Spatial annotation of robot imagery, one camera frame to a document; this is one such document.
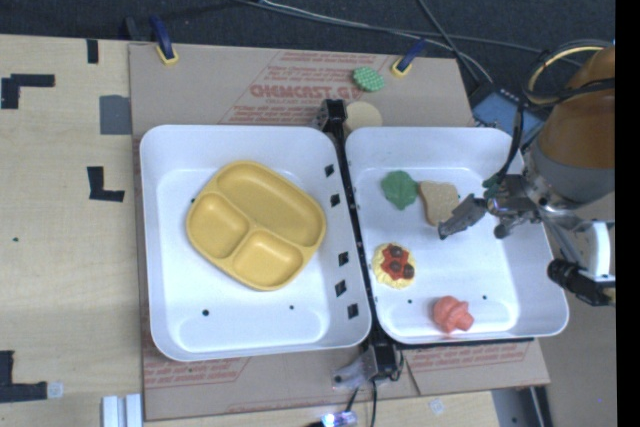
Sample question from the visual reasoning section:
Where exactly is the beige round biscuit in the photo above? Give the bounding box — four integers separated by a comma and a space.
344, 100, 384, 129

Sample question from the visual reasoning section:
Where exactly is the black cylinder on white bracket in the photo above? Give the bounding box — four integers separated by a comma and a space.
546, 220, 617, 308

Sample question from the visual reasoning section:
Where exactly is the toy bread slice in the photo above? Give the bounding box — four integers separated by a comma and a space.
418, 180, 461, 228

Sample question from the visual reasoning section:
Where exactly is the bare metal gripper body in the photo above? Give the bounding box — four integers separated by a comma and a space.
485, 174, 569, 223

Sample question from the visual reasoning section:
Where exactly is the black block with thin wires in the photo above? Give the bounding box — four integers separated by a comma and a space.
367, 341, 403, 380

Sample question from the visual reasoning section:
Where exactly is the yellow divided plate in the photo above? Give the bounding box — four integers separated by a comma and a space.
185, 159, 328, 293

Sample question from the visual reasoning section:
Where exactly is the green toy lettuce leaf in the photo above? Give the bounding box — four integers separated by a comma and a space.
379, 169, 420, 212

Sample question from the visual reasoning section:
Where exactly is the green checkered round biscuit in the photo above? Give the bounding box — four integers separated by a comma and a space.
352, 65, 387, 93

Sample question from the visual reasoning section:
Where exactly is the brown cardboard board, red print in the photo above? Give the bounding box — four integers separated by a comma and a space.
127, 42, 552, 422

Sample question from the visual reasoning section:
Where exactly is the orange toy shrimp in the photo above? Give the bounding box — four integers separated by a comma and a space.
432, 295, 475, 335

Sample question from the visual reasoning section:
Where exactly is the white plastic tray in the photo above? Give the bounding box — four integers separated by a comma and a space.
139, 123, 373, 363
344, 125, 571, 346

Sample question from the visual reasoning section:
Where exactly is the yellow toy spaghetti with meatballs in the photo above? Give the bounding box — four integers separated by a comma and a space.
371, 242, 417, 291

